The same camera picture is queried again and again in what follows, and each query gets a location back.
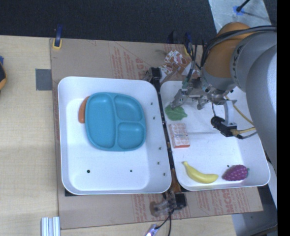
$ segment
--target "banana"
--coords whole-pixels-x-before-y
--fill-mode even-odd
[[[213,183],[217,180],[217,174],[204,174],[190,166],[186,161],[183,162],[188,176],[199,183]]]

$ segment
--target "white tray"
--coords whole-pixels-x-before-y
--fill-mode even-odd
[[[165,109],[174,99],[177,91],[182,87],[180,81],[168,81],[161,87],[161,98]],[[237,99],[236,106],[250,118],[245,93],[236,88],[229,94],[230,99]],[[170,120],[165,115],[166,124],[185,123],[191,146],[188,148],[172,148],[175,172],[179,183],[190,191],[207,189],[225,189],[249,186],[262,186],[269,182],[270,171],[258,135],[247,139],[225,137],[210,123],[213,117],[211,103],[207,103],[202,110],[197,110],[197,102],[188,99],[182,105],[188,115],[179,121]],[[216,115],[225,118],[223,106],[215,106]],[[237,112],[234,114],[237,129],[252,127]],[[218,179],[211,184],[198,183],[188,177],[183,161],[203,173],[218,174]],[[221,178],[227,166],[243,164],[249,168],[249,175],[242,181],[226,181]]]
[[[88,140],[78,121],[82,101],[97,92],[134,97],[144,110],[146,141],[133,151],[105,151]],[[58,85],[64,187],[75,195],[162,193],[171,172],[159,102],[152,84],[139,80],[66,77]]]

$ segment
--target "black fabric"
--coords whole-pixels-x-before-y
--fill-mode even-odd
[[[264,0],[277,24],[277,0]],[[176,31],[209,40],[216,29],[208,0],[0,0],[0,35],[167,43]]]

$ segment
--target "green object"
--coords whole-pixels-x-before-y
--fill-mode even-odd
[[[171,106],[168,105],[164,111],[170,120],[182,120],[184,117],[188,116],[180,106],[172,109]]]

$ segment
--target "cardboard sheet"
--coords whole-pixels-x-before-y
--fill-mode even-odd
[[[67,76],[115,79],[142,79],[150,67],[163,65],[166,55],[176,50],[185,55],[183,45],[99,40],[63,39],[62,47],[52,48],[50,40],[58,202],[61,229],[161,221],[154,217],[150,203],[163,200],[162,194],[74,196],[65,191],[61,179],[61,153],[57,86]],[[181,80],[176,74],[173,80]],[[262,211],[256,187],[184,192],[187,207],[173,219],[207,217]]]

